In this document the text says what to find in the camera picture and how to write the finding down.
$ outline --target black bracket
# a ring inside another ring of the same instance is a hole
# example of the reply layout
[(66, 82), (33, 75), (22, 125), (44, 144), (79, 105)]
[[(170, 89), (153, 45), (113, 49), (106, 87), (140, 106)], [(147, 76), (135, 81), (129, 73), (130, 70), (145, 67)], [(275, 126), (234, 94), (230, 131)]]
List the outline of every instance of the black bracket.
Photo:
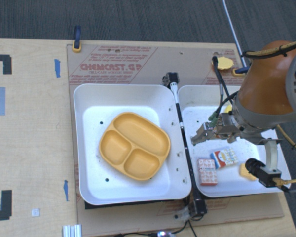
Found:
[(12, 216), (12, 190), (1, 192), (0, 220), (8, 220)]
[(0, 54), (0, 61), (3, 62), (3, 74), (11, 75), (12, 66), (11, 66), (11, 57), (8, 54)]

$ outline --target yellow sponge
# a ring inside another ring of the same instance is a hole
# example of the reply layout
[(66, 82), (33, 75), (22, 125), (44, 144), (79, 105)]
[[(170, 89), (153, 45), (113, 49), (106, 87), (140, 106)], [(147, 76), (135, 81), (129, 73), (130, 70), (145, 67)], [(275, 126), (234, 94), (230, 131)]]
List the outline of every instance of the yellow sponge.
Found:
[(248, 178), (248, 179), (250, 179), (252, 181), (254, 181), (254, 180), (257, 179), (254, 175), (252, 175), (252, 174), (250, 174), (248, 172), (248, 170), (246, 169), (244, 163), (240, 164), (240, 175), (243, 176), (243, 177), (245, 177), (245, 178)]

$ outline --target white plastic tray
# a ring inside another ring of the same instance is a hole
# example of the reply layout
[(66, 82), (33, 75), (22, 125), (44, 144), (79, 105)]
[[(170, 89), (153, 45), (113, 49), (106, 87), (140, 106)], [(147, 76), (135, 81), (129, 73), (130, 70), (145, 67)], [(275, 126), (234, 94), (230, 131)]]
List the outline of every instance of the white plastic tray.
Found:
[[(228, 87), (230, 94), (236, 92), (238, 89), (238, 86)], [(196, 144), (195, 146), (192, 145), (190, 138), (196, 135), (196, 131), (200, 128), (202, 123), (208, 121), (208, 117), (219, 104), (220, 92), (218, 86), (186, 85), (180, 88), (178, 98), (194, 175), (201, 193), (211, 198), (217, 198), (282, 192), (279, 188), (266, 188), (258, 180), (250, 181), (239, 175), (240, 164), (245, 163), (249, 158), (255, 158), (266, 163), (265, 146), (256, 146), (239, 138), (233, 143), (228, 143), (226, 140), (209, 140)], [(276, 132), (273, 130), (264, 132), (262, 135), (265, 138), (277, 139)], [(217, 169), (217, 185), (201, 186), (198, 182), (197, 159), (210, 158), (210, 153), (223, 148), (233, 148), (235, 150), (239, 160), (238, 164)], [(279, 144), (278, 169), (282, 171), (283, 179), (291, 179)]]
[[(161, 85), (83, 84), (74, 92), (79, 186), (93, 205), (182, 199), (191, 191), (181, 129), (172, 92)], [(122, 112), (137, 113), (163, 129), (171, 149), (159, 171), (134, 180), (104, 161), (100, 139)]]

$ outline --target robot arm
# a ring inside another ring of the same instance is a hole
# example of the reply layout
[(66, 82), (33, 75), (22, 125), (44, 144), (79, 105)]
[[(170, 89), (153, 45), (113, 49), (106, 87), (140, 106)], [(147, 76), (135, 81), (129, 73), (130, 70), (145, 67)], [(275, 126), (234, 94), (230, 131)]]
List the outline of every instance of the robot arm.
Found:
[(266, 187), (275, 187), (273, 178), (280, 178), (277, 169), (277, 144), (280, 140), (265, 139), (261, 133), (276, 125), (296, 121), (296, 42), (275, 41), (260, 52), (244, 56), (253, 59), (238, 92), (230, 95), (232, 111), (214, 113), (191, 137), (193, 145), (212, 139), (237, 137), (255, 145), (264, 145), (266, 164), (249, 159), (247, 170)]

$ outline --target small product box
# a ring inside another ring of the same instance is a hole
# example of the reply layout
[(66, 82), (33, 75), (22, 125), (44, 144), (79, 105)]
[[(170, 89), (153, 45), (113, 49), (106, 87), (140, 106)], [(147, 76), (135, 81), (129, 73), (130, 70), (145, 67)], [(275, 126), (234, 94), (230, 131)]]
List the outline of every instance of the small product box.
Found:
[(237, 155), (232, 148), (214, 151), (210, 157), (215, 161), (216, 169), (238, 163)]
[(213, 159), (198, 159), (197, 169), (200, 185), (213, 186), (218, 183), (215, 162)]

